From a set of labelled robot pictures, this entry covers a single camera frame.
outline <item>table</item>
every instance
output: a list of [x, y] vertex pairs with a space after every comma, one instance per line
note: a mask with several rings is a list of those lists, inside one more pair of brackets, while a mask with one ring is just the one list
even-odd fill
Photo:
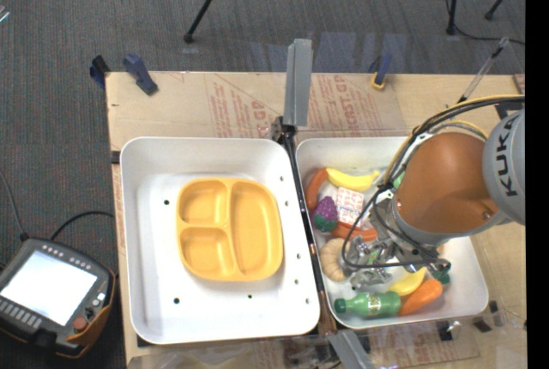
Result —
[[[266, 138], [269, 126], [283, 113], [286, 77], [283, 73], [238, 72], [150, 74], [159, 86], [159, 91], [152, 96], [141, 91], [129, 73], [106, 74], [125, 353], [130, 368], [142, 369], [158, 367], [159, 361], [166, 365], [169, 359], [175, 366], [162, 367], [178, 367], [182, 362], [199, 364], [204, 361], [200, 356], [207, 354], [208, 348], [214, 344], [194, 347], [138, 345], [128, 304], [124, 212], [117, 163], [119, 151], [128, 140], [138, 136]], [[405, 136], [432, 114], [454, 104], [473, 77], [386, 75], [385, 88], [378, 91], [370, 85], [371, 75], [313, 74], [309, 127], [299, 129], [298, 135], [301, 138], [345, 138], [376, 133]], [[471, 98], [518, 94], [520, 87], [516, 81], [516, 76], [511, 75], [485, 76]], [[462, 118], [486, 132], [499, 121], [493, 106], [465, 113]], [[371, 348], [374, 364], [398, 364], [399, 367], [427, 364], [422, 367], [430, 368], [526, 367], [525, 227], [515, 223], [493, 227], [474, 235], [472, 241], [490, 299], [497, 303], [498, 311], [486, 311], [480, 318], [457, 319], [452, 327], [459, 334], [455, 334], [452, 346], [445, 346], [447, 342], [399, 342], [402, 334], [399, 335], [398, 330], [382, 331], [385, 334], [383, 340], [374, 336], [371, 341], [375, 344]], [[406, 334], [409, 332], [403, 325], [401, 330]], [[388, 335], [393, 337], [391, 343], [385, 340]], [[248, 346], [242, 343], [233, 345]], [[250, 362], [261, 368], [284, 367], [281, 348], [283, 341], [251, 342], [245, 352], [233, 348], [232, 357], [223, 367], [249, 365]]]

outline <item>yellow banana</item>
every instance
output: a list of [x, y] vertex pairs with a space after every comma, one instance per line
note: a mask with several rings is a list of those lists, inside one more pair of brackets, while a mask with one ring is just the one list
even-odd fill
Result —
[[399, 281], [396, 281], [389, 287], [389, 291], [394, 291], [399, 296], [408, 296], [419, 288], [425, 277], [425, 267], [415, 273], [406, 273]]
[[328, 173], [328, 181], [332, 185], [356, 192], [363, 192], [368, 189], [379, 176], [378, 170], [366, 175], [350, 175], [333, 167], [327, 167], [326, 172]]

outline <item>green bottle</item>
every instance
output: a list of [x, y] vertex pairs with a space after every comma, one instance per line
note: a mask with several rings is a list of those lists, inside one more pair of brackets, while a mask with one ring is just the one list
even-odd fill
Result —
[[354, 312], [365, 318], [393, 316], [401, 309], [401, 296], [394, 291], [386, 293], [359, 293], [352, 299], [336, 299], [335, 311]]

